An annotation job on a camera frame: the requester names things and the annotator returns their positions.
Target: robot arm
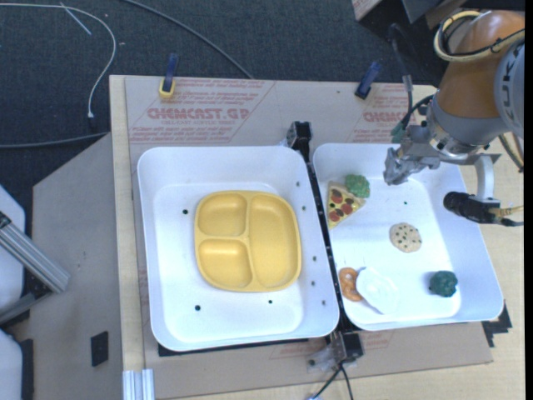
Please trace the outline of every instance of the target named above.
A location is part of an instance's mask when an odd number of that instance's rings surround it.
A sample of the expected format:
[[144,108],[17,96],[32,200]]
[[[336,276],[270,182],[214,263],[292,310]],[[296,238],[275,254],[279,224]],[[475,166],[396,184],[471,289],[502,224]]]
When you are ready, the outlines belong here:
[[[466,31],[452,53],[446,39],[448,30],[465,19],[470,21],[462,26]],[[492,198],[491,165],[499,155],[479,151],[507,132],[524,137],[524,37],[525,18],[516,12],[466,11],[442,23],[434,48],[450,63],[436,93],[424,102],[428,104],[426,120],[421,125],[409,125],[407,118],[401,126],[405,133],[399,148],[388,150],[386,183],[403,183],[424,168],[437,169],[440,162],[474,164],[477,195],[461,196],[461,201],[454,196],[454,200],[445,200],[445,206],[461,214],[459,204],[462,209],[471,205],[466,200],[473,199],[480,213],[462,216],[480,223],[493,222],[499,203]]]

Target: toy pizza slice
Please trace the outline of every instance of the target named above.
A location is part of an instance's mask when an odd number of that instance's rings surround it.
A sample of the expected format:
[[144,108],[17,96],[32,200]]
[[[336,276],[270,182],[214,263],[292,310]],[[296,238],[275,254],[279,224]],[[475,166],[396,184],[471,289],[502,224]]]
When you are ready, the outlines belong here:
[[330,182],[327,189],[327,226],[332,229],[352,215],[365,203],[354,196],[346,187],[337,182]]

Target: green toy vegetable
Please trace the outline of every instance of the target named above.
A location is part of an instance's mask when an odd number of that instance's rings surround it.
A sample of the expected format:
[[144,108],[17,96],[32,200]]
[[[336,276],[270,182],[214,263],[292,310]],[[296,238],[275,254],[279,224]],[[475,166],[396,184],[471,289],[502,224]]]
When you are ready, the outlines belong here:
[[451,271],[437,271],[430,279],[430,290],[442,297],[449,298],[456,292],[457,277]]
[[370,197],[370,183],[362,175],[347,175],[345,185],[348,191],[356,197]]

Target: white tray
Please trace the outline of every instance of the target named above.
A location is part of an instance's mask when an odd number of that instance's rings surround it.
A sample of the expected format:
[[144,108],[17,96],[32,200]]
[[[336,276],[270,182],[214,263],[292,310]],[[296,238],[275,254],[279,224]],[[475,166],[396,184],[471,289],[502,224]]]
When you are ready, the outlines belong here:
[[7,333],[0,330],[0,398],[19,400],[22,391],[22,350]]
[[[384,330],[442,323],[484,321],[496,318],[503,297],[486,251],[479,225],[444,209],[451,191],[466,190],[456,165],[442,163],[425,169],[401,185],[383,180],[390,144],[324,144],[313,154],[313,165],[327,204],[330,181],[344,182],[349,173],[364,175],[371,184],[366,204],[330,231],[337,271],[375,268],[398,287],[396,312],[382,314],[366,301],[343,298],[348,318],[359,328]],[[396,223],[417,227],[422,247],[404,253],[389,240]],[[453,271],[459,279],[452,297],[428,290],[429,278],[439,270]]]
[[[306,164],[288,147],[156,147],[137,164],[152,331],[185,352],[318,338],[339,318]],[[194,217],[207,194],[275,193],[294,209],[301,274],[277,292],[230,292],[208,284],[194,252]]]

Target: black cable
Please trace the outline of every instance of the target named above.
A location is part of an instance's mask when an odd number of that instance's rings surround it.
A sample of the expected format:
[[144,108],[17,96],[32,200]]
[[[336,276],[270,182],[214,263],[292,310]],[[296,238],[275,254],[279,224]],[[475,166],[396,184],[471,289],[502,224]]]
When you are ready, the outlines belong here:
[[524,221],[513,221],[512,219],[509,219],[508,217],[504,217],[501,219],[501,225],[505,227],[523,227]]
[[351,392],[350,379],[348,378],[348,374],[346,373],[346,370],[344,369],[344,361],[339,362],[336,371],[326,381],[326,383],[322,386],[322,388],[313,397],[311,397],[311,400],[313,400],[315,398],[318,398],[324,392],[324,390],[326,390],[326,388],[329,387],[329,385],[333,382],[333,380],[336,378],[336,376],[340,372],[342,372],[344,374],[344,378],[346,380],[346,385],[348,386],[348,393],[350,394],[350,399],[354,400],[353,393]]
[[339,365],[339,367],[337,368],[335,373],[333,373],[333,375],[331,375],[331,377],[326,381],[326,383],[323,385],[323,387],[313,397],[311,397],[311,400],[313,400],[315,398],[318,398],[318,396],[320,396],[324,392],[324,390],[329,387],[329,385],[333,382],[333,379],[336,378],[336,376],[339,374],[341,369],[342,369],[342,367],[341,367],[341,365]]
[[[442,23],[441,26],[439,27],[439,31],[438,31],[438,38],[439,38],[439,45],[441,46],[441,49],[445,49],[445,42],[444,42],[444,34],[446,33],[446,30],[444,30],[444,24],[445,23]],[[478,53],[483,53],[487,50],[491,50],[491,52],[493,53],[497,53],[499,51],[495,51],[494,48],[496,45],[499,45],[501,42],[505,41],[505,40],[509,40],[510,38],[513,38],[514,36],[518,36],[520,34],[522,34],[526,29],[525,28],[521,28],[519,29],[518,31],[515,31],[511,34],[509,34],[508,36],[505,36],[503,38],[498,38],[495,42],[493,42],[492,44],[489,44],[488,46],[484,46],[484,47],[480,47],[478,49],[475,49],[475,50],[472,50],[472,51],[469,51],[469,52],[453,52],[453,53],[447,53],[447,56],[449,57],[469,57],[469,56],[475,56],[477,55]]]
[[59,139],[57,141],[0,144],[0,150],[16,150],[16,149],[27,149],[27,148],[52,147],[52,146],[57,146],[57,145],[68,145],[72,143],[79,143],[82,141],[87,141],[89,139],[99,138],[104,135],[107,135],[108,133],[109,132],[94,133],[93,135],[86,135],[82,137],[71,137],[69,139]]
[[177,19],[170,17],[166,15],[163,12],[159,12],[158,10],[154,9],[153,7],[147,6],[146,4],[136,2],[135,0],[119,0],[121,2],[125,2],[128,4],[131,4],[136,7],[140,7],[150,13],[154,13],[155,15],[158,15],[161,18],[166,19],[167,21],[170,21],[171,23],[176,24],[178,27],[183,28],[184,30],[188,31],[190,34],[194,35],[195,37],[202,40],[205,44],[211,46],[213,49],[215,49],[217,52],[219,52],[223,57],[225,57],[230,63],[232,63],[235,67],[237,67],[244,75],[246,75],[248,78],[253,79],[253,76],[239,64],[235,59],[233,59],[231,56],[229,56],[226,52],[224,52],[222,49],[220,49],[215,43],[213,43],[208,38],[202,36],[199,32],[192,29],[191,27],[187,26],[181,21],[178,21]]
[[524,163],[513,153],[513,151],[511,150],[511,146],[507,142],[506,137],[501,134],[498,136],[498,139],[500,139],[500,143],[502,147],[506,150],[507,155],[511,158],[511,161],[518,167],[518,172],[523,173]]
[[416,51],[413,42],[407,36],[406,31],[398,23],[394,22],[391,25],[389,25],[386,36],[387,36],[387,39],[391,42],[396,60],[398,61],[398,65],[400,66],[401,75],[410,76],[410,73],[407,70],[405,60],[403,59],[401,55],[400,48],[398,47],[396,33],[399,33],[401,37],[403,38],[403,41],[407,44],[407,47],[409,48],[409,52],[411,53],[411,56],[413,60],[415,61],[416,66],[418,67],[418,70],[420,71],[420,74],[422,75],[422,77],[424,77],[427,82],[431,83],[431,81],[429,80],[430,76],[428,76],[426,70],[423,68],[421,61],[420,61],[419,53]]
[[427,105],[432,98],[433,98],[433,95],[428,95],[422,98],[415,105],[413,105],[409,111],[407,111],[406,115],[401,120],[401,125],[403,126],[404,129],[407,128],[407,125],[409,124],[409,121],[411,120],[412,113],[414,113],[422,105]]
[[461,19],[459,22],[454,22],[456,23],[457,25],[455,25],[453,27],[453,29],[451,27],[449,27],[446,31],[443,32],[442,34],[442,47],[443,49],[446,51],[446,53],[451,53],[451,49],[450,49],[450,40],[451,40],[451,37],[457,32],[457,30],[459,30],[459,28],[465,23],[467,22],[468,19],[466,18],[463,18]]
[[346,380],[346,385],[348,386],[348,394],[350,394],[350,399],[354,400],[353,393],[351,392],[351,385],[350,379],[348,378],[348,374],[346,373],[346,370],[344,370],[342,362],[339,364],[339,366],[341,367],[342,373],[344,374],[344,379]]

